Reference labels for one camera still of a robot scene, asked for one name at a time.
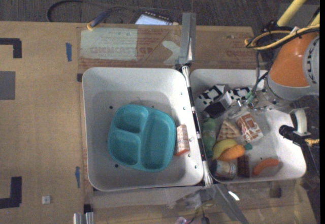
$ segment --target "green bottle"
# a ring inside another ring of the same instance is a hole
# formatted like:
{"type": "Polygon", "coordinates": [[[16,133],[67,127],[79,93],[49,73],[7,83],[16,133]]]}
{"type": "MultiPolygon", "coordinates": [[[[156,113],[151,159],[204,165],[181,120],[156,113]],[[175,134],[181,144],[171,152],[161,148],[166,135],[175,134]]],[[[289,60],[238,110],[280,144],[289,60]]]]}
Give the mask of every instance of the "green bottle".
{"type": "Polygon", "coordinates": [[[213,118],[203,119],[202,139],[207,157],[212,157],[212,147],[216,140],[216,121],[213,118]]]}

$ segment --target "teal bowl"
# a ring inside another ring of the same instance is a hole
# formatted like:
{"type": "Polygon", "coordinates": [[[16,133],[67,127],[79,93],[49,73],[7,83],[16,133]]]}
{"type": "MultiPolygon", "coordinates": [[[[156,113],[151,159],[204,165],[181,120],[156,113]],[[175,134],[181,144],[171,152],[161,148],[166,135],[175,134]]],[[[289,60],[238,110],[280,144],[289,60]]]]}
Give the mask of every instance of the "teal bowl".
{"type": "Polygon", "coordinates": [[[174,120],[157,109],[125,105],[113,116],[108,152],[121,165],[159,172],[171,162],[176,143],[174,120]]]}

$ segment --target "yellow banana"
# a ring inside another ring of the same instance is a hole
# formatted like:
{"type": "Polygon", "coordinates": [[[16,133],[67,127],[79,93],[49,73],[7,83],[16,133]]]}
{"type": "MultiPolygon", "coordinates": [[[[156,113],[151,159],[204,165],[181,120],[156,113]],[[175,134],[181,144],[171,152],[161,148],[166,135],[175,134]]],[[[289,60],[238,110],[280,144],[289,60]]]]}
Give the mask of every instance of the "yellow banana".
{"type": "Polygon", "coordinates": [[[218,159],[221,154],[227,149],[237,145],[237,142],[234,139],[224,139],[217,143],[212,148],[213,156],[212,159],[218,159]]]}

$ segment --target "blue-green object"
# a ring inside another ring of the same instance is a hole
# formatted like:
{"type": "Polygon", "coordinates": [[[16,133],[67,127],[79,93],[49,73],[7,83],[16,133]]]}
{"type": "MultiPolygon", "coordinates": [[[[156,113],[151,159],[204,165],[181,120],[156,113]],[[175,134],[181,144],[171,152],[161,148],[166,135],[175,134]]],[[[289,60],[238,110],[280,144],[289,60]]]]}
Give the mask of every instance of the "blue-green object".
{"type": "Polygon", "coordinates": [[[253,146],[250,143],[246,144],[244,147],[245,147],[245,150],[252,150],[253,149],[253,146]]]}
{"type": "Polygon", "coordinates": [[[159,172],[171,162],[176,143],[174,120],[157,109],[125,105],[113,116],[108,152],[121,165],[159,172]]]}

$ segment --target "gray square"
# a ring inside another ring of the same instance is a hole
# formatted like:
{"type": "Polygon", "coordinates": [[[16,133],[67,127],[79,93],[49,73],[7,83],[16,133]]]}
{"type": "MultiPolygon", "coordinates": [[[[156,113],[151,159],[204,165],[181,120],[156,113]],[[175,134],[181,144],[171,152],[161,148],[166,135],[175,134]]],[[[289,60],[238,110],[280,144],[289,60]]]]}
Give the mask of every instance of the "gray square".
{"type": "Polygon", "coordinates": [[[14,100],[16,72],[0,71],[0,100],[14,100]]]}

